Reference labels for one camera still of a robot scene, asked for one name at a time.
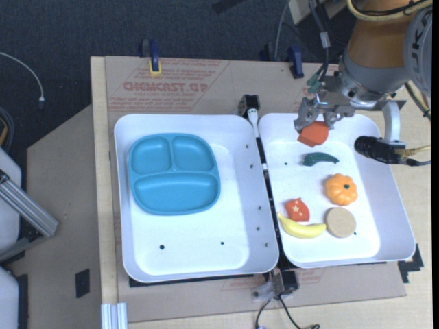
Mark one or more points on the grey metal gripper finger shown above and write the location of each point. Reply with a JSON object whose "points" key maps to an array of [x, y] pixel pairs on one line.
{"points": [[304, 119], [332, 119]]}

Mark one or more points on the black cylinder on white bracket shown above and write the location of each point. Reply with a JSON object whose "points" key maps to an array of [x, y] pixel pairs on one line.
{"points": [[375, 148]]}

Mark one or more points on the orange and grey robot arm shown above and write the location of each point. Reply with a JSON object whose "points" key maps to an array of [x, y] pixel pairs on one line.
{"points": [[380, 36]]}

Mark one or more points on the orange toy food piece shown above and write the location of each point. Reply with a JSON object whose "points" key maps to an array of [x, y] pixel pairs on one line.
{"points": [[313, 135]]}

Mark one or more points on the thin black and white rod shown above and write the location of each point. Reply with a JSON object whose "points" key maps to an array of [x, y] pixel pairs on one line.
{"points": [[252, 119]]}

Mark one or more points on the brown cardboard board red print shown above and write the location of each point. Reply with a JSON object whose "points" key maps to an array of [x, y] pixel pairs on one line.
{"points": [[171, 87]]}

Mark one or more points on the blue divided plate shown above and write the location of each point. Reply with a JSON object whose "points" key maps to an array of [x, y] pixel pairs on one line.
{"points": [[175, 190]]}

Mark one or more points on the yellow banana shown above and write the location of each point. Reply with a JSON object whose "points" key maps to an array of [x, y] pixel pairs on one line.
{"points": [[302, 231]]}

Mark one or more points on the tan round biscuit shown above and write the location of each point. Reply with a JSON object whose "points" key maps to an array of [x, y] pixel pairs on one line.
{"points": [[340, 222]]}

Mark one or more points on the green toy chili pepper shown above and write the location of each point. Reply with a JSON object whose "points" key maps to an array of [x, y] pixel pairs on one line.
{"points": [[317, 158]]}

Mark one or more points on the white plastic tray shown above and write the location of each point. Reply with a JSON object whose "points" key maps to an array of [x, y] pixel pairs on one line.
{"points": [[192, 245], [367, 238]]}

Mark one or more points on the orange toy pumpkin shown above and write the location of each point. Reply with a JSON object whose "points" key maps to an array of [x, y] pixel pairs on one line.
{"points": [[341, 190]]}

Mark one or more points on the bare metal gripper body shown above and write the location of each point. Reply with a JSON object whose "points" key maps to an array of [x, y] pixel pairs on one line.
{"points": [[334, 99]]}

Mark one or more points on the red toy pizza slice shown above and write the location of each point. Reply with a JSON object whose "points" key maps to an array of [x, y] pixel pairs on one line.
{"points": [[297, 211]]}

